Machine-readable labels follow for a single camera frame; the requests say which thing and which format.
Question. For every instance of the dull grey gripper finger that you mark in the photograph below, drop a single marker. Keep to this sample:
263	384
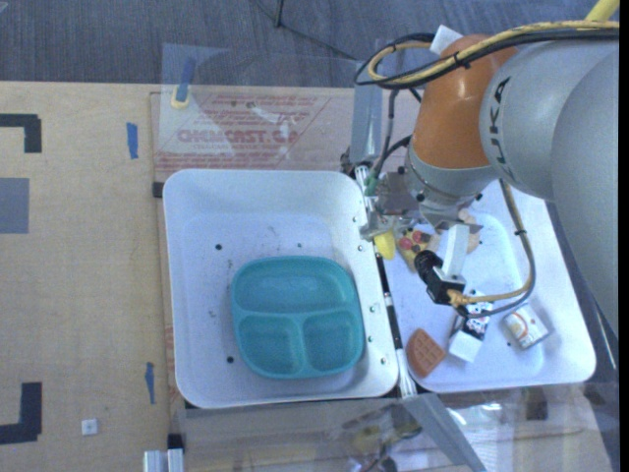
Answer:
371	228

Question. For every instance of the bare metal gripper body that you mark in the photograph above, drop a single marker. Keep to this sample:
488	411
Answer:
397	195

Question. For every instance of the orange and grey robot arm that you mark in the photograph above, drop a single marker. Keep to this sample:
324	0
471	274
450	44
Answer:
540	131

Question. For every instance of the pizza slice with red toppings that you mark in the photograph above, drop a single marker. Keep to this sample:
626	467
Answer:
411	250

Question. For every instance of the thin black and white rod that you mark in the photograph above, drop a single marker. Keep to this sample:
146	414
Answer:
393	320

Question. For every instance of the teal divided plate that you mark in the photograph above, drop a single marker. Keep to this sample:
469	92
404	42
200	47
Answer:
295	317

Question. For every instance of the brown waffle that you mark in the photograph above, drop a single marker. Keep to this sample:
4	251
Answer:
424	353

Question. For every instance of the black and white carton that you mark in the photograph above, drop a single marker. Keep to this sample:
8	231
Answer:
473	328

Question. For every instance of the white plastic tray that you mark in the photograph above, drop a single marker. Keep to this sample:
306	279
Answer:
206	293
506	367

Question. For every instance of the small white square block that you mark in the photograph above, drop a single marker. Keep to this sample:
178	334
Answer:
89	427

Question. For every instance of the black cylinder on white bracket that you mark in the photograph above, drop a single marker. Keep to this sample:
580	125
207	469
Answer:
437	278

